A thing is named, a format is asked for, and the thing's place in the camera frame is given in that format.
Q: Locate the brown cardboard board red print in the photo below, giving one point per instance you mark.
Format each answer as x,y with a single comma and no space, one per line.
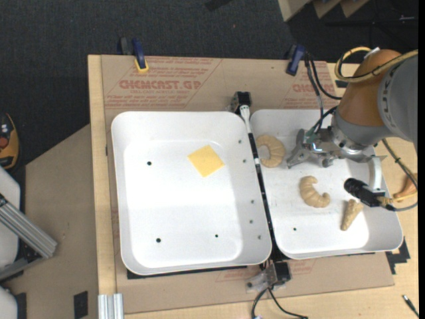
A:
199,88

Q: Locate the beige cone-shaped toy bread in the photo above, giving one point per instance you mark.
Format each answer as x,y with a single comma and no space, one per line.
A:
350,213

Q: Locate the white plastic tray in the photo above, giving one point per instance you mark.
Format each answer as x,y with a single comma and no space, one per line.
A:
186,211
308,231

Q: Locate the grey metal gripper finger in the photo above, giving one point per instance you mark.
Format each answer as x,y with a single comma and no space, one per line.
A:
300,155
303,142

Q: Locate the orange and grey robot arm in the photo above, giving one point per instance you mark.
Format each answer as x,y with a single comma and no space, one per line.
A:
365,95

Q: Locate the tan toy chicken leg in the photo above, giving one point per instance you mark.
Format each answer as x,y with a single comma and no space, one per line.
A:
407,188

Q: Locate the beige toy croissant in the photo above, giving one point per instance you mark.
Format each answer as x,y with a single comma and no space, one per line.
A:
308,191
275,148

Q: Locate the black cylinder on white bracket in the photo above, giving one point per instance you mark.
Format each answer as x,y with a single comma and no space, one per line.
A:
362,189

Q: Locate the thin black and white rod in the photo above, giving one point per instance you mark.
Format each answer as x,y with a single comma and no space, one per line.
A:
260,174

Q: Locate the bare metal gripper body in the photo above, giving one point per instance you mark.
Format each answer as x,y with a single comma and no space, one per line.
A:
327,148

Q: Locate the yellow cheese slice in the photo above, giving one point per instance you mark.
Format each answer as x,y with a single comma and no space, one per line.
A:
206,161

